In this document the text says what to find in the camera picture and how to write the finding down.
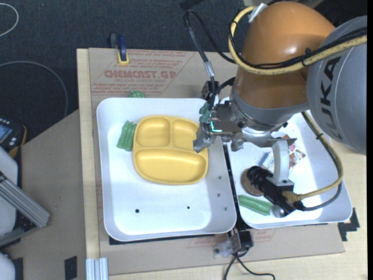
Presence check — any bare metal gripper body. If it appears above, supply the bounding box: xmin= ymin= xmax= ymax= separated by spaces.
xmin=201 ymin=101 xmax=281 ymax=146

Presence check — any blue and white carton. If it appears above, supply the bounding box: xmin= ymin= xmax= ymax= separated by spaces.
xmin=259 ymin=151 xmax=275 ymax=170

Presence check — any yellow divided plate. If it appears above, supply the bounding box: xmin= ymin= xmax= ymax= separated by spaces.
xmin=132 ymin=115 xmax=210 ymax=186

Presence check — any brown round can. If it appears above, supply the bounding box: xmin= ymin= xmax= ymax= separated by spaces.
xmin=240 ymin=167 xmax=266 ymax=198

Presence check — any white and red printed packet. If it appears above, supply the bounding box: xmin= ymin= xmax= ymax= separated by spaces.
xmin=279 ymin=132 xmax=307 ymax=176

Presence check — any white plastic tray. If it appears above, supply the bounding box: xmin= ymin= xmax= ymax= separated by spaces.
xmin=96 ymin=97 xmax=237 ymax=242
xmin=219 ymin=96 xmax=353 ymax=230

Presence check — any green asparagus bundle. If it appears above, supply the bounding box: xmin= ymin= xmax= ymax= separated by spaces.
xmin=117 ymin=120 xmax=138 ymax=152

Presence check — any brown cardboard board red print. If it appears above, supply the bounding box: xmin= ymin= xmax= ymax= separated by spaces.
xmin=88 ymin=47 xmax=346 ymax=275

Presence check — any black block with thin wires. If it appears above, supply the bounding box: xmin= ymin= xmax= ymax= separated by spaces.
xmin=199 ymin=79 xmax=220 ymax=102
xmin=212 ymin=230 xmax=255 ymax=258

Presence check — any black cylinder on white bracket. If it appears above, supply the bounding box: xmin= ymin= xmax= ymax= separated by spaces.
xmin=246 ymin=137 xmax=298 ymax=215

